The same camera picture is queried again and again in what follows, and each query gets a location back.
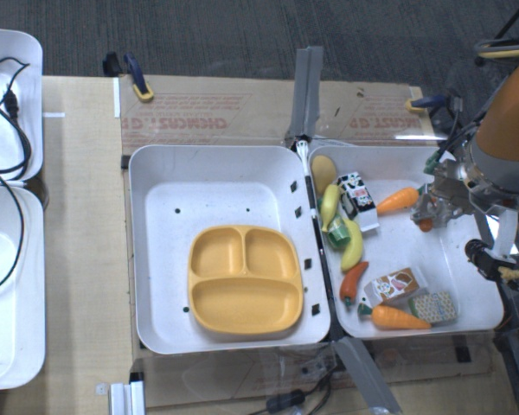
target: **carrot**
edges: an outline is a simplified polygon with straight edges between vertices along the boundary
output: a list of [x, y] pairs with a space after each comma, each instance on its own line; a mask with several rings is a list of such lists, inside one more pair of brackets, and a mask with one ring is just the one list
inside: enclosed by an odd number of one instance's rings
[[377, 205], [377, 213], [395, 211], [403, 208], [410, 208], [419, 198], [419, 191], [416, 188], [407, 187], [400, 189], [389, 195]]
[[346, 307], [351, 306], [352, 302], [356, 299], [357, 282], [368, 266], [368, 261], [360, 261], [357, 265], [346, 272], [343, 282], [340, 285], [340, 299], [344, 301]]
[[371, 315], [371, 320], [381, 329], [430, 329], [431, 324], [408, 314], [404, 310], [378, 304], [373, 309], [361, 303], [357, 308], [360, 316]]

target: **table surface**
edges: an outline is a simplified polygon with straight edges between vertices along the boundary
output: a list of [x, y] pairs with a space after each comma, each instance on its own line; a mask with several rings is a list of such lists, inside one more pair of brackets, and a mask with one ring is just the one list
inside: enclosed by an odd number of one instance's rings
[[[107, 387], [133, 361], [121, 127], [112, 79], [43, 77], [47, 353], [26, 386], [0, 392], [0, 415], [107, 414]], [[517, 413], [501, 355], [486, 373], [391, 384], [405, 414]], [[247, 413], [260, 401], [150, 409]], [[367, 415], [356, 389], [325, 413]]]

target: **white strip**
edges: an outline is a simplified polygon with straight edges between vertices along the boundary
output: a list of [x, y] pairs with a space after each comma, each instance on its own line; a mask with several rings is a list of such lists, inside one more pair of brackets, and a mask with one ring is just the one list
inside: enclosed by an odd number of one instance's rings
[[65, 112], [43, 112], [42, 116], [44, 118], [64, 118], [66, 116]]
[[119, 97], [119, 77], [113, 79], [113, 116], [121, 117], [121, 103]]

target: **banana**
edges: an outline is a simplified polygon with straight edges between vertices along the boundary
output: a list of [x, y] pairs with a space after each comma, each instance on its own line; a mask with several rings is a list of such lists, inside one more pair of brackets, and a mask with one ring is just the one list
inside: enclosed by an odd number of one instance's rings
[[348, 229], [349, 243], [344, 249], [343, 256], [340, 260], [340, 269], [343, 272], [349, 271], [352, 267], [357, 265], [362, 259], [363, 255], [363, 237], [360, 227], [355, 221], [343, 217], [344, 224]]
[[321, 200], [321, 230], [327, 232], [330, 221], [335, 217], [336, 207], [340, 201], [340, 188], [336, 184], [330, 184], [325, 188]]

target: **white plastic tub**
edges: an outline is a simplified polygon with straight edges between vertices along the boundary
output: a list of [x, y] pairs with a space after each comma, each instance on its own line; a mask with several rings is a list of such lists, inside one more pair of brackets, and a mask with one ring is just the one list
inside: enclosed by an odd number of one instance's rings
[[[357, 171], [375, 204], [393, 192], [411, 186], [418, 188], [433, 178], [423, 173], [432, 147], [363, 147], [323, 146], [311, 153], [328, 156], [336, 165], [337, 175]], [[357, 299], [349, 309], [336, 299], [336, 313], [343, 328], [363, 339], [410, 336], [431, 333], [465, 332], [495, 328], [503, 317], [502, 300], [495, 283], [478, 273], [465, 256], [465, 244], [479, 238], [474, 217], [465, 215], [451, 220], [445, 228], [423, 233], [409, 218], [409, 211], [378, 217], [379, 226], [362, 234], [363, 259], [369, 262], [358, 284]], [[327, 263], [333, 290], [337, 292], [344, 274], [340, 269], [339, 251], [325, 239]], [[427, 330], [378, 329], [371, 321], [357, 315], [359, 303], [369, 303], [364, 287], [371, 280], [404, 267], [420, 271], [429, 292], [447, 291], [458, 312], [453, 322], [434, 325]], [[398, 307], [409, 311], [407, 300]]]
[[[19, 105], [18, 122], [30, 141], [32, 153], [25, 174], [12, 171], [3, 178], [22, 209], [25, 230], [15, 270], [0, 286], [0, 390], [18, 387], [32, 380], [45, 357], [45, 287], [43, 210], [28, 190], [14, 187], [35, 176], [42, 166], [42, 48], [23, 32], [0, 29], [0, 60], [14, 57], [29, 66], [13, 81], [11, 89]], [[0, 64], [0, 100], [12, 76], [21, 67], [13, 60]], [[0, 169], [22, 161], [19, 138], [0, 115]], [[7, 189], [0, 185], [0, 280], [16, 257], [20, 218]]]
[[[278, 146], [146, 146], [133, 154], [129, 174], [136, 319], [147, 348], [182, 354], [308, 344], [325, 337], [330, 313], [304, 172], [294, 153]], [[188, 310], [192, 241], [222, 225], [269, 227], [295, 246], [304, 306], [289, 329], [219, 334]]]

